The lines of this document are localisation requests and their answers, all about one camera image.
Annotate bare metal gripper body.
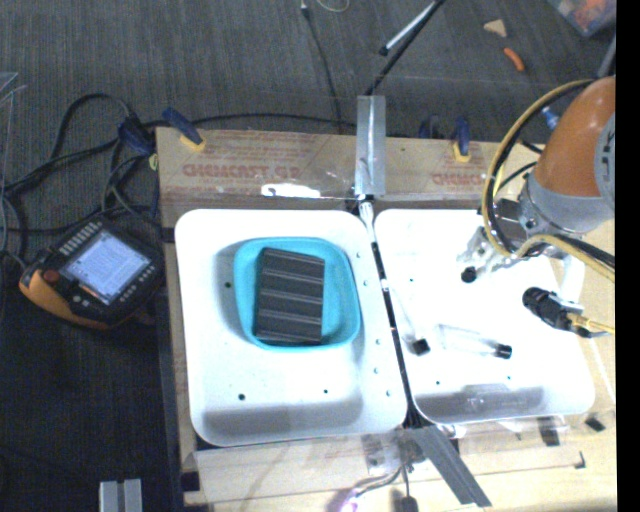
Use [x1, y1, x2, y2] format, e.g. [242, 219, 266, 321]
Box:
[486, 196, 545, 254]

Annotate white plastic tray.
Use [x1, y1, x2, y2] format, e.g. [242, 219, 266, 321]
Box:
[373, 207, 598, 427]
[173, 208, 409, 448]

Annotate blue bowl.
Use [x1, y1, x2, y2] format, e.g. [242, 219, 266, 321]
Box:
[232, 236, 362, 350]

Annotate black ribbed box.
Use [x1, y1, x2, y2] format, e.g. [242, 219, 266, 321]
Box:
[251, 246, 327, 346]

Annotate brown cardboard board red print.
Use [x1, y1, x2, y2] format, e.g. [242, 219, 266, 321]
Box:
[153, 126, 617, 507]

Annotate black cylinder on white bracket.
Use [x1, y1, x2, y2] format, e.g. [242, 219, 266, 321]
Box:
[521, 253, 587, 335]

